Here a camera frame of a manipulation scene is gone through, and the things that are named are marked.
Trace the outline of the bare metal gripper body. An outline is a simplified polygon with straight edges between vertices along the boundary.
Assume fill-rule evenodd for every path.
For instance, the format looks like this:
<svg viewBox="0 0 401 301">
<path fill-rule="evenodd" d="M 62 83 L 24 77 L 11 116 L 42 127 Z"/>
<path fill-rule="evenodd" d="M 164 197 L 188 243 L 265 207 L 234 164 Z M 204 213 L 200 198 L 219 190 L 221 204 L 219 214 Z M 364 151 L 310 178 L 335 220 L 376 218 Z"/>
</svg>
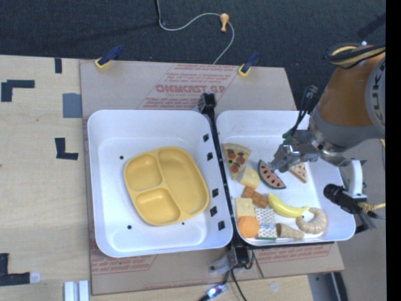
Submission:
<svg viewBox="0 0 401 301">
<path fill-rule="evenodd" d="M 319 131 L 297 130 L 288 145 L 292 147 L 293 158 L 300 158 L 301 162 L 322 159 L 334 166 L 348 165 L 343 155 L 346 149 L 332 144 Z"/>
</svg>

